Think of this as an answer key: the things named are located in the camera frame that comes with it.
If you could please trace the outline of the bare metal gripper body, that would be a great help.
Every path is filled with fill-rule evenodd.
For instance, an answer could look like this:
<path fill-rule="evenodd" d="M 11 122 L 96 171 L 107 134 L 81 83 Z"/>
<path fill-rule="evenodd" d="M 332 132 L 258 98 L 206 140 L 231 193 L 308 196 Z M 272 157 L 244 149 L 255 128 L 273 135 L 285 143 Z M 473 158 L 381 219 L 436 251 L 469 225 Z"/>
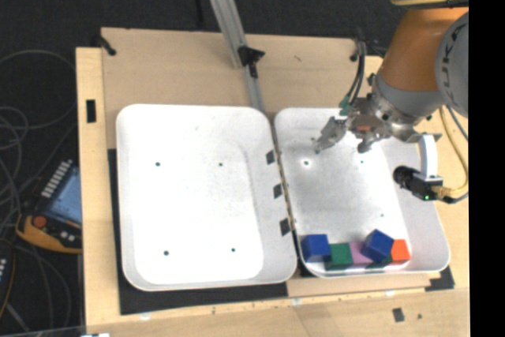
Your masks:
<path fill-rule="evenodd" d="M 400 141 L 416 141 L 415 127 L 424 115 L 407 114 L 380 94 L 357 97 L 343 106 L 346 127 L 357 138 L 366 141 L 394 137 Z"/>

